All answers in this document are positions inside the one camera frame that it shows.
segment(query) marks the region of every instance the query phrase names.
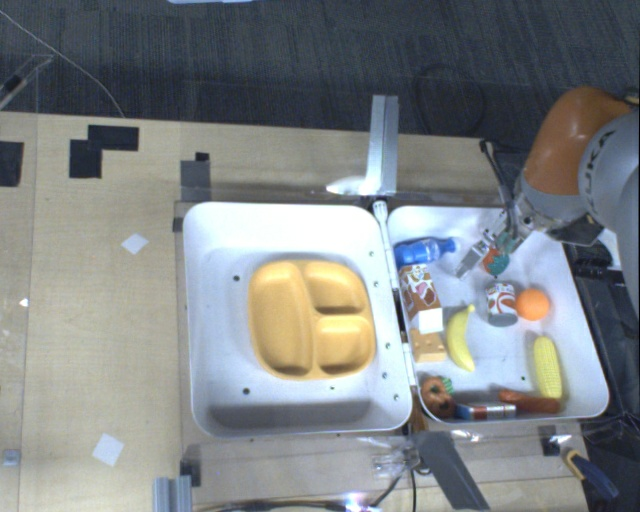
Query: corn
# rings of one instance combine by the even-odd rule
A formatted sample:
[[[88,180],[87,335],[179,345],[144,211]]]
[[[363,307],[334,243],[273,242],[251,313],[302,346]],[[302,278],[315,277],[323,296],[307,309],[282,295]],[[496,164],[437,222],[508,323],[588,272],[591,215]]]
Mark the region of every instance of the corn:
[[[533,343],[533,360],[540,393],[546,398],[562,398],[562,379],[556,346],[546,336],[536,338]]]

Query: cable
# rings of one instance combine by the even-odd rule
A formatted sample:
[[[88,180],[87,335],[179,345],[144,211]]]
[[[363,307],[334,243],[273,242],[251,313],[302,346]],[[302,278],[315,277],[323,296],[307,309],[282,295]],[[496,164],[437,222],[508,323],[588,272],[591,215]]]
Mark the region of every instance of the cable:
[[[391,482],[391,485],[387,488],[386,491],[384,491],[380,496],[378,496],[372,503],[371,506],[372,507],[377,507],[378,505],[380,505],[380,503],[382,503],[382,500],[384,500],[387,496],[389,496],[389,494],[391,494],[391,491],[393,491],[396,488],[396,485],[398,485],[398,482],[400,481],[400,479],[402,478],[402,473],[400,473],[393,482]]]
[[[51,50],[53,53],[55,53],[58,57],[60,57],[62,60],[68,62],[69,64],[71,64],[74,68],[76,68],[78,71],[80,71],[82,74],[86,75],[87,77],[89,77],[91,80],[93,80],[96,84],[98,84],[98,86],[100,87],[100,89],[102,89],[104,91],[104,93],[109,97],[109,99],[111,100],[111,102],[113,103],[113,105],[116,107],[116,110],[118,111],[118,114],[120,114],[120,117],[122,117],[123,119],[126,119],[126,116],[124,115],[124,112],[122,111],[122,109],[120,108],[120,105],[118,104],[118,102],[116,101],[116,99],[113,97],[113,95],[109,92],[109,89],[107,89],[107,87],[100,81],[98,80],[95,76],[93,76],[91,73],[89,73],[86,69],[84,69],[82,66],[80,66],[80,64],[76,64],[74,61],[72,61],[69,57],[67,57],[66,55],[62,54],[61,52],[59,52],[58,50],[56,50],[53,46],[51,46],[50,44],[46,43],[45,41],[43,41],[42,39],[40,39],[38,36],[36,36],[33,32],[27,30],[25,27],[23,27],[22,25],[20,25],[20,23],[18,23],[16,20],[14,20],[11,16],[9,16],[6,12],[4,12],[2,9],[0,9],[0,14],[2,16],[4,16],[5,18],[7,18],[9,20],[9,22],[13,25],[15,25],[16,27],[18,27],[20,30],[22,30],[25,34],[27,34],[28,36],[32,37],[33,39],[35,39],[38,43],[40,43],[41,45],[43,45],[45,48],[48,48],[49,50]]]
[[[477,113],[475,115],[475,118],[473,118],[471,122],[467,123],[466,128],[463,127],[464,129],[456,130],[456,133],[435,133],[434,134],[433,127],[429,125],[429,120],[425,112],[427,109],[424,108],[424,101],[421,101],[424,95],[423,90],[421,88],[421,81],[429,80],[429,79],[437,79],[438,74],[443,72],[445,74],[447,72],[453,73],[454,75],[457,74],[459,78],[462,78],[463,83],[467,83],[472,87],[472,90],[464,91],[465,94],[458,95],[457,97],[449,98],[449,100],[451,101],[449,106],[454,104],[454,102],[465,103],[465,104],[468,103],[469,105],[473,105],[476,107]],[[413,94],[415,97],[415,101],[418,107],[418,121],[420,122],[422,131],[426,135],[432,135],[432,134],[433,135],[460,135],[460,136],[469,137],[474,135],[478,131],[478,128],[480,128],[480,125],[482,124],[482,121],[485,118],[485,111],[486,111],[486,104],[487,104],[484,91],[475,80],[473,80],[469,75],[462,72],[460,69],[457,69],[454,66],[450,66],[444,63],[436,63],[436,64],[423,66],[414,75],[412,80],[412,87],[413,87]],[[475,92],[475,98],[469,97],[469,95],[473,94],[472,91]]]
[[[418,505],[418,489],[416,489],[416,475],[413,474],[413,469],[409,470],[409,475],[411,475],[411,488],[413,489],[413,506],[411,507],[412,512],[416,512]]]
[[[199,512],[269,512],[271,510],[278,510],[282,508],[292,507],[307,507],[318,508],[322,510],[328,510],[329,512],[346,512],[347,508],[341,503],[335,503],[332,501],[255,501],[245,503],[243,505],[237,505],[233,507],[213,507],[200,509]]]

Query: orange fruit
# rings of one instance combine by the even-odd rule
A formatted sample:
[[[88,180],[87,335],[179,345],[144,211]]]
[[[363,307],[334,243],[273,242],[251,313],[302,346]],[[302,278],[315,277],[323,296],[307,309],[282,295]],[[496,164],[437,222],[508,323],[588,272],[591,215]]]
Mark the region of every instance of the orange fruit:
[[[544,318],[549,312],[549,299],[540,290],[529,288],[516,299],[516,311],[525,320],[536,321]]]

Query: white sink basin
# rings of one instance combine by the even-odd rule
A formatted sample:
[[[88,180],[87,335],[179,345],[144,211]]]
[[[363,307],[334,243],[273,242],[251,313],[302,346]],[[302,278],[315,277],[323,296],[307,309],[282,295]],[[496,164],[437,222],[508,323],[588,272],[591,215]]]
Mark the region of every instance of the white sink basin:
[[[191,405],[207,434],[393,430],[411,411],[398,320],[376,220],[352,206],[201,203],[184,220]],[[279,378],[256,357],[249,283],[269,262],[340,263],[363,282],[375,355],[356,373]]]

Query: yellow banana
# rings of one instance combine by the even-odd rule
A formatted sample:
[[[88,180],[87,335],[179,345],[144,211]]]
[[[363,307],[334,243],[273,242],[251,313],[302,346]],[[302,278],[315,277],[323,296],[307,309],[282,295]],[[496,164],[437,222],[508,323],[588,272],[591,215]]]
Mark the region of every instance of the yellow banana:
[[[472,372],[476,369],[473,362],[469,347],[467,347],[467,339],[465,336],[467,330],[467,320],[469,313],[475,311],[473,304],[469,304],[466,309],[454,313],[449,322],[447,322],[447,347],[449,356],[463,370]]]

